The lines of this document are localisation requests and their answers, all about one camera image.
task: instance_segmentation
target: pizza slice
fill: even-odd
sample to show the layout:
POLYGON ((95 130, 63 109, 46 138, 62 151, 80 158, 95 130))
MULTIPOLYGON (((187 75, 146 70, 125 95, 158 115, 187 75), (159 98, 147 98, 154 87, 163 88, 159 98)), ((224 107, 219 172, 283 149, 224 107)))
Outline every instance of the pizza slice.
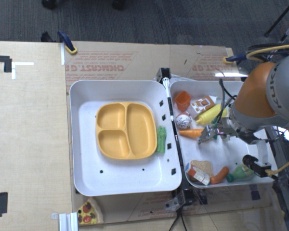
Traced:
POLYGON ((79 226, 103 224, 103 213, 98 203, 90 197, 77 211, 79 226))

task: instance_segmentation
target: sausage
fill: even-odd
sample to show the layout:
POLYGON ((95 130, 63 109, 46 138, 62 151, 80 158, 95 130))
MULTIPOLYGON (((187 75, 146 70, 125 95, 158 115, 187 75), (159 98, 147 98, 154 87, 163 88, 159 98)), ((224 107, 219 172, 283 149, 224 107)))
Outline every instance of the sausage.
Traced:
POLYGON ((217 184, 220 183, 226 175, 229 173, 229 168, 224 166, 217 175, 210 177, 210 184, 217 184))

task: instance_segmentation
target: chair caster wheel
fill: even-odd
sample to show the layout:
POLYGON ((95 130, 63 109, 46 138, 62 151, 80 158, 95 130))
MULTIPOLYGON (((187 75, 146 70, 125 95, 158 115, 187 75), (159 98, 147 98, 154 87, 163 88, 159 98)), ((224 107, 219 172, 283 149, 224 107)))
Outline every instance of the chair caster wheel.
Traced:
POLYGON ((45 8, 52 10, 55 8, 56 0, 42 0, 42 4, 45 8))
POLYGON ((122 10, 124 7, 125 0, 113 0, 112 7, 116 10, 122 10))

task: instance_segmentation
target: gray carpet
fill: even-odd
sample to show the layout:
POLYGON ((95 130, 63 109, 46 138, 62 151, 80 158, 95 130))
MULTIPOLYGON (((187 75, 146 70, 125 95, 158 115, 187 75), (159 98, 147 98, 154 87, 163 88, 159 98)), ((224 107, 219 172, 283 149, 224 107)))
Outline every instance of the gray carpet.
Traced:
MULTIPOLYGON (((40 41, 44 31, 58 40, 153 44, 218 45, 244 53, 247 47, 278 42, 289 28, 289 0, 127 0, 122 11, 113 0, 56 0, 54 10, 41 0, 0 0, 0 40, 40 41)), ((249 72, 254 62, 240 67, 249 72)))

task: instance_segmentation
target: orange cup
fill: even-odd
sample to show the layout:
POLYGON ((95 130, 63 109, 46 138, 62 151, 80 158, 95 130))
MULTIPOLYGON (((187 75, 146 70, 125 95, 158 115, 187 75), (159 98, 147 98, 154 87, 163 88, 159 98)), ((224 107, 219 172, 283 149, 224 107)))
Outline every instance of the orange cup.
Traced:
POLYGON ((181 111, 185 111, 191 104, 191 96, 186 91, 181 91, 174 100, 181 111))

